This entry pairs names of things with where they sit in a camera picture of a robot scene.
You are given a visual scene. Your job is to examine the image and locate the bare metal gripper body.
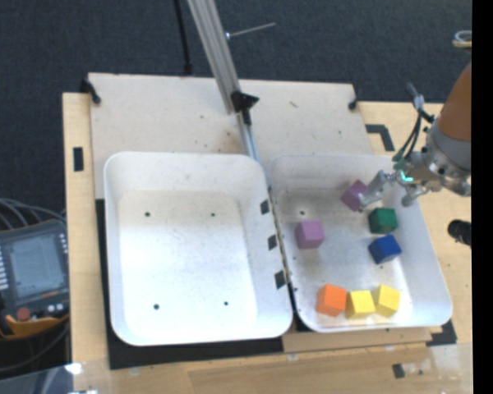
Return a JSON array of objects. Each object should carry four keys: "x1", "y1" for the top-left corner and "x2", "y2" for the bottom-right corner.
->
[{"x1": 393, "y1": 150, "x2": 472, "y2": 198}]

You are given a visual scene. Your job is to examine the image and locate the pale flat board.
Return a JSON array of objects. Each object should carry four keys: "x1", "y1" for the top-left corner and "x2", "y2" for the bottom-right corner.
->
[{"x1": 86, "y1": 71, "x2": 435, "y2": 354}]

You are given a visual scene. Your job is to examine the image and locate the purple cube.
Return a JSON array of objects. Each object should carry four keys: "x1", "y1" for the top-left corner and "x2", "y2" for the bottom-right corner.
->
[
  {"x1": 293, "y1": 219, "x2": 325, "y2": 250},
  {"x1": 339, "y1": 179, "x2": 371, "y2": 213}
]

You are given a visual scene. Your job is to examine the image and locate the orange cube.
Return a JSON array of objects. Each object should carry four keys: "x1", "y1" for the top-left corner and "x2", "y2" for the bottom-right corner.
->
[{"x1": 315, "y1": 283, "x2": 348, "y2": 318}]

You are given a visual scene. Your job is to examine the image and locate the yellow cube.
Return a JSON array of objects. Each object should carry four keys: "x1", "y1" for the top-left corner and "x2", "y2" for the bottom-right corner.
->
[
  {"x1": 371, "y1": 284, "x2": 402, "y2": 318},
  {"x1": 344, "y1": 289, "x2": 377, "y2": 320}
]

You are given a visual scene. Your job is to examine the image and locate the blue cube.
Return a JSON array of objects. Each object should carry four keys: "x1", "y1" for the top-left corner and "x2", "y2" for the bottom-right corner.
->
[{"x1": 367, "y1": 234, "x2": 403, "y2": 265}]

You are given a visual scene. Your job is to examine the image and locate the green cube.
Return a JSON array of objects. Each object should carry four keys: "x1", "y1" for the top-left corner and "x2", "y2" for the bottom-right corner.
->
[{"x1": 367, "y1": 207, "x2": 399, "y2": 235}]

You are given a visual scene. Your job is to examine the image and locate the white plastic tray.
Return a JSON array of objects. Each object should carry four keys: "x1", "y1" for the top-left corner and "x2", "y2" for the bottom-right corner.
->
[
  {"x1": 103, "y1": 150, "x2": 294, "y2": 347},
  {"x1": 267, "y1": 153, "x2": 454, "y2": 334}
]

